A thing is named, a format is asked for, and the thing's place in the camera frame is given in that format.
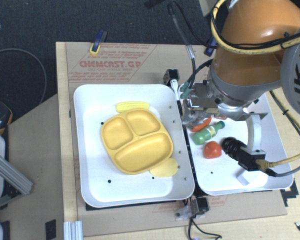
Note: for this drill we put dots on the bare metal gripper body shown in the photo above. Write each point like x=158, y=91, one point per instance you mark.
x=202, y=99

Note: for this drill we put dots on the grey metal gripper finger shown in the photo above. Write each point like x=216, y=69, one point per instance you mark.
x=200, y=118
x=187, y=119

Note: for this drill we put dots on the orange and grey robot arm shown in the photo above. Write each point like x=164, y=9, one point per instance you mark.
x=250, y=34

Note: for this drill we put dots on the orange carrot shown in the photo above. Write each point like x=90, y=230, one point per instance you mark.
x=201, y=127

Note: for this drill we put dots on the green bottle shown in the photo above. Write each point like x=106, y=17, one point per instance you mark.
x=203, y=135

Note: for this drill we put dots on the red tomato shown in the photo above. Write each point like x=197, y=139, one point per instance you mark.
x=212, y=150

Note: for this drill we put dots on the yellow round flat slice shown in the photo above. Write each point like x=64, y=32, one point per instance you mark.
x=166, y=169

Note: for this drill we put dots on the yellow divided plate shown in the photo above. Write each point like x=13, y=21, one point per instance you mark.
x=137, y=144

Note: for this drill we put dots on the yellow corn cob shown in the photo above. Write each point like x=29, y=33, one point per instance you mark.
x=131, y=106

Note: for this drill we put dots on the white plastic tray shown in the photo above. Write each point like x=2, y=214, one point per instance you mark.
x=222, y=176
x=95, y=179

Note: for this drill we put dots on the brown cardboard board red print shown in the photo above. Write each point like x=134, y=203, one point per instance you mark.
x=72, y=146

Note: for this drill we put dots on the black cylinder on white bracket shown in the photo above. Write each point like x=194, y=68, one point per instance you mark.
x=242, y=151

